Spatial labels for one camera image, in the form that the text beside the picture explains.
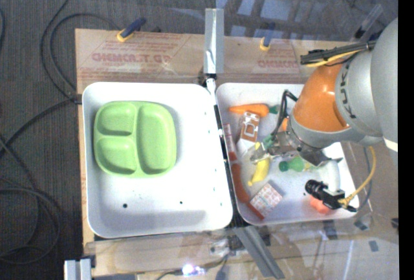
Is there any white tube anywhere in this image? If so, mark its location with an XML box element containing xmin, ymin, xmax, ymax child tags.
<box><xmin>235</xmin><ymin>138</ymin><xmax>257</xmax><ymax>160</ymax></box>

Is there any red stick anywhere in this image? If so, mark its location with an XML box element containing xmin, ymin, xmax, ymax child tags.
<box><xmin>248</xmin><ymin>200</ymin><xmax>266</xmax><ymax>221</ymax></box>

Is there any orange and white carton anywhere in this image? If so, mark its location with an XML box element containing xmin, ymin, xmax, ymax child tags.
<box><xmin>239</xmin><ymin>111</ymin><xmax>261</xmax><ymax>144</ymax></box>

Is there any orange cube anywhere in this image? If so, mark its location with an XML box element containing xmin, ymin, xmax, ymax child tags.
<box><xmin>309</xmin><ymin>193</ymin><xmax>334</xmax><ymax>215</ymax></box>

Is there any black cylinder on white bracket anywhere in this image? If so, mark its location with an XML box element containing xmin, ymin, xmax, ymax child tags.
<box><xmin>305</xmin><ymin>160</ymin><xmax>347</xmax><ymax>210</ymax></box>

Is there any orange carrot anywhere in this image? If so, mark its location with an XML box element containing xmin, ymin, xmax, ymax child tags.
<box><xmin>228</xmin><ymin>103</ymin><xmax>279</xmax><ymax>118</ymax></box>

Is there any yellow banana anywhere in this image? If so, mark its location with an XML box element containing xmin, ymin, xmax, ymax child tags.
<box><xmin>247</xmin><ymin>142</ymin><xmax>271</xmax><ymax>188</ymax></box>

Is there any green divided plate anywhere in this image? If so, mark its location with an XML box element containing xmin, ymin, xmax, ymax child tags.
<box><xmin>93</xmin><ymin>100</ymin><xmax>178</xmax><ymax>179</ymax></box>

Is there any brown cardboard board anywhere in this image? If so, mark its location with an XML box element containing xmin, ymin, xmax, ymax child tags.
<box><xmin>74</xmin><ymin>28</ymin><xmax>378</xmax><ymax>277</ymax></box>

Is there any white plastic tray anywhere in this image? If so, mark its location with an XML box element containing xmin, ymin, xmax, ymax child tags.
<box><xmin>82</xmin><ymin>81</ymin><xmax>234</xmax><ymax>239</ymax></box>
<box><xmin>215</xmin><ymin>82</ymin><xmax>360</xmax><ymax>226</ymax></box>

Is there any pink patterned packet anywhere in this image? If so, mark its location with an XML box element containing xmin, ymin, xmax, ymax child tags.
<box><xmin>249</xmin><ymin>182</ymin><xmax>284</xmax><ymax>219</ymax></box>

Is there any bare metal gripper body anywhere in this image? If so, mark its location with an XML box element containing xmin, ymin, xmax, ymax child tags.
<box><xmin>270</xmin><ymin>129</ymin><xmax>323</xmax><ymax>157</ymax></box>

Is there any green bottle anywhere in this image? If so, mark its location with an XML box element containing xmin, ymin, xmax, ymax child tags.
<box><xmin>278</xmin><ymin>156</ymin><xmax>312</xmax><ymax>173</ymax></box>

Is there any red sausage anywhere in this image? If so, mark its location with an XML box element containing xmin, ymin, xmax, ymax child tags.
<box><xmin>230</xmin><ymin>162</ymin><xmax>251</xmax><ymax>204</ymax></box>

